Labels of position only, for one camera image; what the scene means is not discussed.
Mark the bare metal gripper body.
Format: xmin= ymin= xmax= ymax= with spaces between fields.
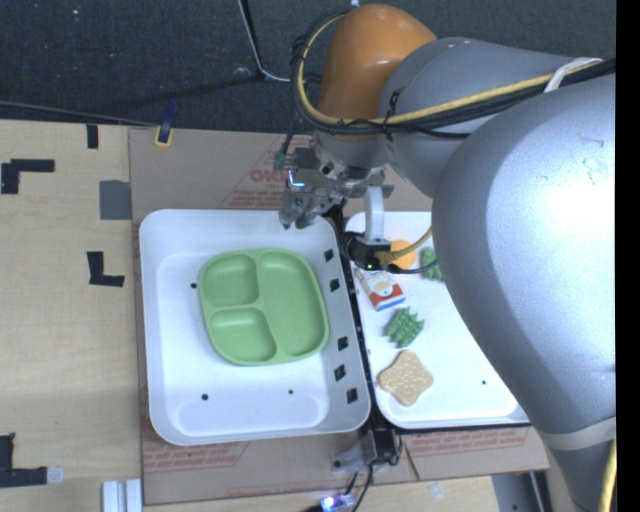
xmin=286 ymin=147 xmax=387 ymax=202

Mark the green divided plate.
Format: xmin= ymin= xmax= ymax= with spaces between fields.
xmin=197 ymin=247 xmax=332 ymax=368

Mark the orange round toy fruit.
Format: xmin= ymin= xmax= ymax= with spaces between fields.
xmin=388 ymin=239 xmax=418 ymax=271

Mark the brown cardboard board, red print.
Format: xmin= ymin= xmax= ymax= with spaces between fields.
xmin=127 ymin=126 xmax=551 ymax=506

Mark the white red and blue carton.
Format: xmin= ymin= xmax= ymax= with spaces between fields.
xmin=353 ymin=266 xmax=408 ymax=313

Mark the green toy broccoli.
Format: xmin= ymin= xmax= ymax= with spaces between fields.
xmin=419 ymin=246 xmax=446 ymax=283

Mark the green textured toy vegetable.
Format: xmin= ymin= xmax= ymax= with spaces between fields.
xmin=383 ymin=306 xmax=427 ymax=349

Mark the white plastic tray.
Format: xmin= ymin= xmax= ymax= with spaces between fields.
xmin=344 ymin=210 xmax=531 ymax=431
xmin=138 ymin=207 xmax=373 ymax=447

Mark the beige toy bread slice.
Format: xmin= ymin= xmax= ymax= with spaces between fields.
xmin=375 ymin=349 xmax=436 ymax=408

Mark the black cylinder on white bracket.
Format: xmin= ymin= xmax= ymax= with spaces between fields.
xmin=343 ymin=183 xmax=392 ymax=272

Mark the black block with thin wires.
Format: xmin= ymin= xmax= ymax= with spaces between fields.
xmin=369 ymin=428 xmax=402 ymax=466

